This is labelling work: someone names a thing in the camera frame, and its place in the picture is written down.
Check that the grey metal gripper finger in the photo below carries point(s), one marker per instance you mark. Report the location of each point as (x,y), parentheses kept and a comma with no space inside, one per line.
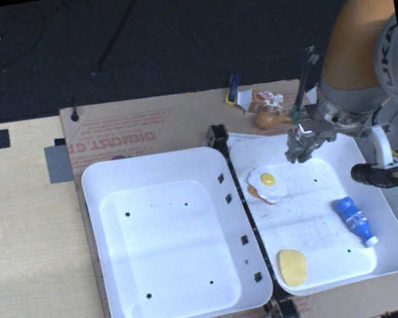
(292,150)
(307,152)

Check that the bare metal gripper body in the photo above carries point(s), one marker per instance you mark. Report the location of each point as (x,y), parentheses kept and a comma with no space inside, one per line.
(324,126)

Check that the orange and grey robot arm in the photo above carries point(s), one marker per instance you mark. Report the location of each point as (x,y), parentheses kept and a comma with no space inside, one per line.
(352,38)

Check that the brown toy drumstick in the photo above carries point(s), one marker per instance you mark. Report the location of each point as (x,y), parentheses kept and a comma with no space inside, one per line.
(266,120)

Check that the white and yellow fried egg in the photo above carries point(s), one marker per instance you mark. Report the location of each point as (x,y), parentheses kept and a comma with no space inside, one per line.
(268,186)

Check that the orange and white carton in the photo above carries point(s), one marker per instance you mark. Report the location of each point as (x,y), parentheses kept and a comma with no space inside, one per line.
(261,102)

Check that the white plastic tray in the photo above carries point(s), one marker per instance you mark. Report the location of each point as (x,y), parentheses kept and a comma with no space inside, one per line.
(314,218)
(167,242)

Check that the black block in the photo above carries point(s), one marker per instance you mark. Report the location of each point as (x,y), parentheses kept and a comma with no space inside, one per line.
(288,311)
(218,134)

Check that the thin black rod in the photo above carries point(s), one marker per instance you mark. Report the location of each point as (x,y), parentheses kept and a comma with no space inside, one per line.
(251,221)

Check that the blue plastic bottle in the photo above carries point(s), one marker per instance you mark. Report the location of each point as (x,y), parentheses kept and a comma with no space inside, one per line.
(355,221)

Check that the yellow potato chip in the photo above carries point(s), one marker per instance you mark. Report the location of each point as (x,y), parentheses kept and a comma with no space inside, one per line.
(293,267)

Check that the brown cardboard board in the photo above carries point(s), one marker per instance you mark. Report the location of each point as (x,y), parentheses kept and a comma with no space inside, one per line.
(142,133)

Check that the small purple object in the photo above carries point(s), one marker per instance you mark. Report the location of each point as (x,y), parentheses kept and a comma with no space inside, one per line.
(118,157)

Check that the black cylinder on white bracket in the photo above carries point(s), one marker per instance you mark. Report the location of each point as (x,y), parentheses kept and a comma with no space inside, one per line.
(373,174)

